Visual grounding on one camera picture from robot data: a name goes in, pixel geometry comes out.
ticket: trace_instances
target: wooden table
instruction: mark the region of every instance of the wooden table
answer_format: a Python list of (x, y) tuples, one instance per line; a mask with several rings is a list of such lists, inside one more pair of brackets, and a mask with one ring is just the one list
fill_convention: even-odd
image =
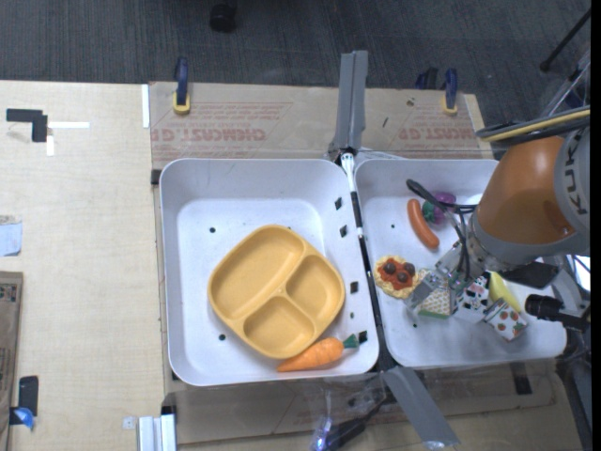
[[(55, 129), (49, 156), (45, 144), (31, 141), (30, 124), (0, 119), (0, 213), (23, 220), (22, 251), (0, 257), (1, 271), (24, 275), (15, 382), (39, 377), (35, 427), (12, 427), (10, 449), (134, 450), (130, 418), (161, 410), (159, 267), (142, 90), (0, 82), (5, 108), (39, 109), (51, 122), (89, 122), (88, 129)], [(547, 381), (548, 405), (454, 413), (457, 449), (577, 449), (576, 426), (552, 366)], [(308, 438), (182, 449), (306, 449)], [(408, 422), (370, 426), (347, 446), (383, 448), (423, 449)]]

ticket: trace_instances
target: black chair leg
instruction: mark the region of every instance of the black chair leg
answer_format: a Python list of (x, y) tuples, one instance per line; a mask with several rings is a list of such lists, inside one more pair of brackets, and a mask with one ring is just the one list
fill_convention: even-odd
[(568, 44), (568, 42), (574, 37), (574, 35), (578, 32), (578, 30), (586, 23), (587, 20), (591, 17), (591, 8), (589, 8), (584, 15), (578, 20), (574, 28), (568, 32), (565, 38), (559, 43), (559, 45), (551, 52), (548, 56), (547, 60), (541, 63), (540, 70), (548, 71), (551, 68), (551, 62), (555, 60), (555, 57), (560, 54), (563, 50), (563, 47)]
[(215, 5), (210, 11), (210, 27), (217, 32), (231, 32), (236, 28), (236, 10), (238, 0), (224, 0), (225, 3)]

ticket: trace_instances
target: orange sausage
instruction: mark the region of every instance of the orange sausage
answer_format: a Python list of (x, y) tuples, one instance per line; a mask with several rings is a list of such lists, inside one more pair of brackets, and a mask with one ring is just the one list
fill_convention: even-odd
[(422, 241), (422, 243), (428, 248), (435, 250), (440, 245), (440, 239), (429, 227), (428, 222), (424, 219), (422, 214), (422, 206), (420, 201), (417, 199), (410, 199), (407, 203), (407, 214), (411, 227), (415, 235)]

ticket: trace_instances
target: white tray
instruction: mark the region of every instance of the white tray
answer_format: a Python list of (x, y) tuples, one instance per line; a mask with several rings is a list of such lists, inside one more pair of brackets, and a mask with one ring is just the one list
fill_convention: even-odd
[[(347, 177), (340, 167), (318, 159), (182, 159), (165, 166), (160, 189), (167, 344), (171, 367), (183, 381), (208, 386), (326, 378), (373, 367), (378, 339)], [(244, 343), (208, 302), (213, 269), (243, 238), (269, 224), (302, 235), (345, 282), (345, 304), (323, 336), (345, 339), (367, 332), (358, 350), (329, 369), (276, 372), (279, 361)], [(351, 293), (353, 282), (358, 290)]]
[[(372, 264), (390, 254), (404, 257), (416, 268), (431, 269), (457, 241), (450, 225), (437, 229), (440, 247), (436, 252), (418, 240), (408, 222), (407, 202), (416, 195), (407, 187), (407, 179), (418, 181), (432, 194), (447, 191), (457, 196), (458, 203), (477, 204), (496, 164), (490, 160), (407, 159), (360, 163), (355, 182)], [(522, 308), (529, 294), (553, 295), (551, 288), (541, 291), (507, 285)], [(483, 322), (472, 324), (453, 316), (418, 316), (380, 289), (378, 302), (388, 349), (404, 366), (453, 367), (552, 358), (561, 354), (566, 344), (566, 332), (559, 322), (536, 319), (526, 313), (522, 316), (528, 328), (523, 335), (505, 342)]]

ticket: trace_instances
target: caster wheel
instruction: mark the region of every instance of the caster wheel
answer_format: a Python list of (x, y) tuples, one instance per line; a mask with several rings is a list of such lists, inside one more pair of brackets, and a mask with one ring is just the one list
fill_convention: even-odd
[(210, 27), (216, 32), (231, 32), (236, 28), (236, 11), (225, 4), (218, 4), (210, 11)]

